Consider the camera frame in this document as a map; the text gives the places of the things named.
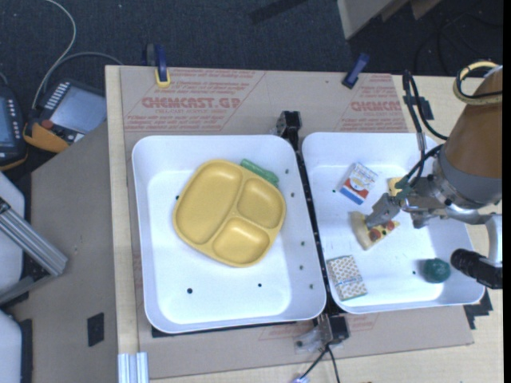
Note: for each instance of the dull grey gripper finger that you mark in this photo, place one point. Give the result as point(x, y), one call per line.
point(385, 206)
point(375, 218)

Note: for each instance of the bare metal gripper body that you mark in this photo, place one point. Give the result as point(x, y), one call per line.
point(433, 200)

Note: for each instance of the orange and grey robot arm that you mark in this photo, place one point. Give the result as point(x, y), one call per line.
point(475, 134)

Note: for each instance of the toy pizza slice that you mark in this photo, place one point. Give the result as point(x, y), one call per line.
point(369, 235)

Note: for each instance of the small yellow toy piece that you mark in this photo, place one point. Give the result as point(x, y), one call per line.
point(394, 185)

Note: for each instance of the white carton blue red print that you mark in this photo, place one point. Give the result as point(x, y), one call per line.
point(358, 182)

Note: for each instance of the white plastic tray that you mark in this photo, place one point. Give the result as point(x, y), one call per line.
point(391, 277)
point(223, 293)

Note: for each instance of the thin black rod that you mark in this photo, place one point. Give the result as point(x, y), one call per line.
point(311, 210)

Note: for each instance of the beige patterned carton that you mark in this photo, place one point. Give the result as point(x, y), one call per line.
point(346, 277)

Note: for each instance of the green toy broccoli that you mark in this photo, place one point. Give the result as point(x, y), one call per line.
point(436, 270)

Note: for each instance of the green ribbed toy piece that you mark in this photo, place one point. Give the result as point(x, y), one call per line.
point(261, 170)

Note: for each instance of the yellow divided plate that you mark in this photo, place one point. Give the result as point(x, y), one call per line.
point(223, 210)

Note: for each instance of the brown cardboard board red print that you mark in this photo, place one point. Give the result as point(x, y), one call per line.
point(223, 106)

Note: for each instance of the black cylinder on white bracket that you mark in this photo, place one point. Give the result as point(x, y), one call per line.
point(475, 267)

